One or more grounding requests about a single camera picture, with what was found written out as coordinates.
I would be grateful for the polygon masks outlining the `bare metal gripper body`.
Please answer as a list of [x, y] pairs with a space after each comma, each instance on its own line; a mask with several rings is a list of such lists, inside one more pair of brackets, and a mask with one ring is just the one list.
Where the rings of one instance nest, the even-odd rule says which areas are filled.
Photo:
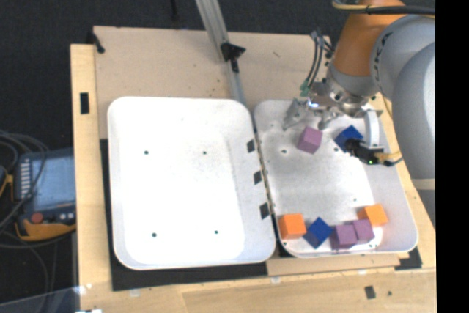
[[371, 80], [306, 81], [306, 91], [311, 101], [318, 103], [320, 108], [360, 118], [366, 113], [369, 99], [374, 96], [374, 84]]

